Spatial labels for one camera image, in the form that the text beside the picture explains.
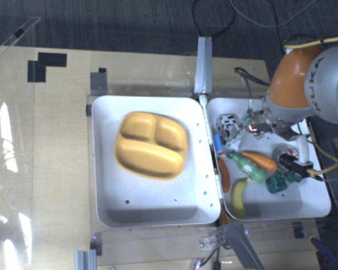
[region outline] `green bottle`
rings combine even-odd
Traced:
[[[230,152],[228,156],[237,162],[239,169],[246,173],[252,180],[257,183],[264,181],[266,172],[263,169],[260,169],[253,161],[238,155],[234,150]]]

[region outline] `clear plastic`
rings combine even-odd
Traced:
[[[28,59],[39,18],[0,15],[0,269],[30,269],[34,85]]]

